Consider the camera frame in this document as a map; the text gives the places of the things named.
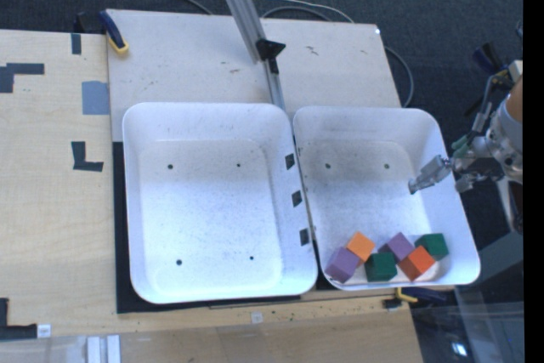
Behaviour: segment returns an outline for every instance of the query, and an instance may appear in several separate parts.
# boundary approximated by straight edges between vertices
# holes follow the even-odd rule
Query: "cube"
[[[428,253],[433,256],[433,259],[436,261],[439,261],[450,254],[442,233],[429,233],[428,235],[421,236],[416,241],[416,247],[419,246],[425,247]]]
[[[360,259],[360,263],[363,263],[370,257],[375,246],[376,244],[373,241],[359,231],[356,231],[346,245],[346,248],[353,254],[356,254]]]
[[[423,246],[417,247],[399,262],[399,268],[406,274],[410,281],[425,273],[436,261]]]
[[[365,262],[368,281],[389,281],[397,275],[397,264],[392,252],[375,252]]]
[[[383,244],[378,249],[378,252],[391,252],[394,255],[395,262],[398,263],[414,251],[414,249],[415,247],[406,239],[406,236],[402,232],[399,232],[389,242]]]
[[[325,274],[329,275],[333,280],[345,283],[355,273],[359,261],[359,257],[355,254],[344,247],[340,247],[332,254],[325,268]]]

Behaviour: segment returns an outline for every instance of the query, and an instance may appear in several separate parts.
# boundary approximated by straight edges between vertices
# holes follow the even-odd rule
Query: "green cube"
[[[375,252],[365,262],[368,281],[389,281],[397,275],[397,265],[392,252]]]
[[[442,233],[429,233],[428,235],[423,235],[416,241],[415,245],[416,247],[423,245],[437,262],[450,254]]]

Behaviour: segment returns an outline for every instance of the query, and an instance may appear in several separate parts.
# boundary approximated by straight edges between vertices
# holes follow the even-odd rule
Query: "empty white tray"
[[[391,281],[369,282],[365,268],[343,290],[468,284],[479,255],[453,176],[411,195],[408,181],[436,155],[447,156],[438,123],[425,111],[400,108],[304,107],[293,120],[320,264],[358,230],[376,250],[398,232],[413,243],[443,233],[450,255],[415,281],[397,268]]]
[[[315,283],[292,128],[268,104],[140,103],[122,122],[130,276],[151,303]]]

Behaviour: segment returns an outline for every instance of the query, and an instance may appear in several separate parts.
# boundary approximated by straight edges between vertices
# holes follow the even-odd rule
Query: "purple block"
[[[333,280],[345,283],[353,276],[359,261],[359,256],[353,254],[347,248],[340,247],[332,254],[331,260],[329,260],[329,264],[325,268],[325,274],[329,275]]]
[[[396,263],[404,259],[408,254],[414,251],[415,247],[406,239],[401,232],[397,233],[391,240],[383,244],[378,252],[392,252]]]

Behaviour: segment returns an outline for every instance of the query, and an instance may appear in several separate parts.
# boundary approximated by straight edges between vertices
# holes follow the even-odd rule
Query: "red-orange block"
[[[366,262],[375,246],[376,244],[373,241],[359,231],[356,231],[349,240],[348,245],[346,245],[346,248],[353,254],[356,254],[361,259],[361,262]]]
[[[414,281],[426,272],[436,261],[423,247],[419,246],[398,263],[399,268],[406,274],[410,281]]]

